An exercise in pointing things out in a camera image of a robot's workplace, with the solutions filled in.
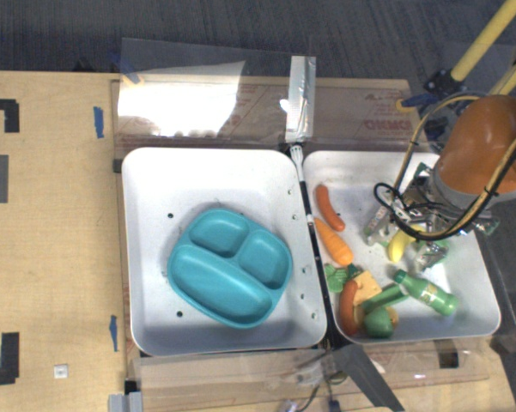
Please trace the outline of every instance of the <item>teal divided plate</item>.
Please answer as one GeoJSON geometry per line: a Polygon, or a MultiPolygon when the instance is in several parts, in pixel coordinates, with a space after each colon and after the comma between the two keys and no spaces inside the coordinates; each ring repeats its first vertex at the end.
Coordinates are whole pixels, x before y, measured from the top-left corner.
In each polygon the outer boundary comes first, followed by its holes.
{"type": "Polygon", "coordinates": [[[233,328],[264,322],[292,275],[292,256],[271,231],[229,209],[200,214],[167,262],[173,290],[233,328]]]}

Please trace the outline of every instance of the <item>yellow pole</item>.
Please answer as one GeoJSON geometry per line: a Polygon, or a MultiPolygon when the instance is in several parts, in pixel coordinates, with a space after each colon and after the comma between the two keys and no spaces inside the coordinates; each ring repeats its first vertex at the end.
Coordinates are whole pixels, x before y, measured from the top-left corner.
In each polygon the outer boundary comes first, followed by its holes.
{"type": "Polygon", "coordinates": [[[516,0],[506,0],[451,70],[450,74],[454,81],[461,82],[469,75],[515,16],[516,0]]]}
{"type": "Polygon", "coordinates": [[[516,87],[516,64],[496,83],[489,94],[510,94],[516,87]]]}

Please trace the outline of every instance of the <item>dark background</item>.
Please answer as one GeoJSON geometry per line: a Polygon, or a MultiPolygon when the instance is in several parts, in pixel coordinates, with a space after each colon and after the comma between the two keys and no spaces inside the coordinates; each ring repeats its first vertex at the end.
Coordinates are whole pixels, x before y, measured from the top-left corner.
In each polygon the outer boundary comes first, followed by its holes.
{"type": "MultiPolygon", "coordinates": [[[[122,38],[157,39],[314,55],[319,77],[406,79],[419,94],[504,1],[0,0],[0,70],[115,71],[122,38]]],[[[489,91],[515,59],[516,17],[466,86],[489,91]]],[[[516,397],[516,200],[495,213],[480,240],[503,313],[493,347],[516,397]]]]}

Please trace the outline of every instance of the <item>bottle cap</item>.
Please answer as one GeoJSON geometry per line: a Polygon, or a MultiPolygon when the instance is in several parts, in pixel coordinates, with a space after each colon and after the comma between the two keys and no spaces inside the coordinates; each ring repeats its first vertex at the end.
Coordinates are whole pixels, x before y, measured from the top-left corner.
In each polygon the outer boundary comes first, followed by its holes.
{"type": "Polygon", "coordinates": [[[397,273],[395,274],[393,279],[395,280],[395,282],[400,284],[403,281],[403,279],[406,277],[406,275],[407,275],[407,273],[404,270],[397,270],[397,273]]]}

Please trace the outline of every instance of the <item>yellow banana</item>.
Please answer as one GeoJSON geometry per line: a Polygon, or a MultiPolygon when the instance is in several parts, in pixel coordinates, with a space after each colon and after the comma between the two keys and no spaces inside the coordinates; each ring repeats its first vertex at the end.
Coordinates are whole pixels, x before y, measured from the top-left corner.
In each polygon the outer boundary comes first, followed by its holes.
{"type": "MultiPolygon", "coordinates": [[[[422,228],[418,225],[413,225],[412,228],[414,230],[422,230],[422,228]]],[[[416,241],[416,238],[411,237],[407,233],[399,230],[393,236],[392,240],[389,242],[387,246],[387,256],[393,263],[398,263],[404,255],[404,250],[407,245],[411,242],[416,241]]]]}

